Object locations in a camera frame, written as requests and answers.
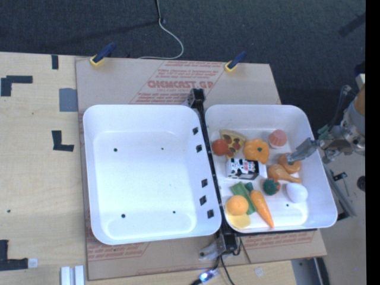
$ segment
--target white cable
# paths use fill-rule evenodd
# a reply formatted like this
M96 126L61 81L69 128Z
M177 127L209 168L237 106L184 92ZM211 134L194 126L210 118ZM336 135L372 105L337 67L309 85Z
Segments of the white cable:
M179 40L179 38L174 35L171 31L168 31L166 28L164 28L161 24L161 11L160 11L160 3L159 3L159 0L156 0L157 1L157 10L159 12L159 26L161 27L161 29L163 29L166 33L168 33L169 35L171 35L175 40L178 41L180 47L181 47L181 52L180 54L178 54L177 56L175 57L170 57L170 58L165 58L165 57L154 57L154 56L143 56L143 57L139 57L138 59L177 59L179 57L182 56L183 52L184 52L184 47L183 47L183 44L182 42Z

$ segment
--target cardboard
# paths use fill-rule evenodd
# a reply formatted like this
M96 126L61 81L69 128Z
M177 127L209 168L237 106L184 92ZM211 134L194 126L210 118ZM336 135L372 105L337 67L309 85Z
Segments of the cardboard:
M87 271L89 280L209 269L214 261L199 259L199 250L214 236L109 246L92 234L88 209L83 113L99 104L183 104L192 88L203 88L205 109L216 104L280 104L267 64L238 64L228 73L222 62L160 61L107 58L98 67L76 59L81 141ZM242 265L326 254L319 230L243 237L239 256L226 265Z

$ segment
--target white egg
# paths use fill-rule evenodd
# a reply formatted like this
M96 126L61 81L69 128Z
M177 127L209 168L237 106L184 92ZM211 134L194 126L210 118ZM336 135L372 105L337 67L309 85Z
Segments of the white egg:
M304 202L308 198L308 190L299 183L286 184L286 192L292 202Z

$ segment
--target toy pizza slice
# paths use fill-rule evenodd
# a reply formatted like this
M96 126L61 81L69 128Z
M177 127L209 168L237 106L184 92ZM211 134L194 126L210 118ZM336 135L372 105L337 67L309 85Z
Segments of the toy pizza slice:
M220 138L228 143L227 159L233 158L236 153L243 147L246 137L236 131L221 129L219 130Z

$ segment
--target blue clamp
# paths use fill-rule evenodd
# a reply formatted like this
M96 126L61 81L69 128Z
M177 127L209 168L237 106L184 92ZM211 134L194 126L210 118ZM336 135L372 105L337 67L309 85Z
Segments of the blue clamp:
M92 56L90 58L90 63L94 67L97 67L98 65L102 64L105 61L105 57L109 57L115 49L116 43L110 43L109 45L105 46L103 49L98 51L98 53L95 56Z
M243 61L244 58L246 58L247 56L247 53L245 51L241 52L240 54L238 54L238 56L236 56L234 59L232 59L231 61L229 61L228 63L226 63L224 65L224 69L227 71L227 72L232 72L235 68L236 68L236 65Z

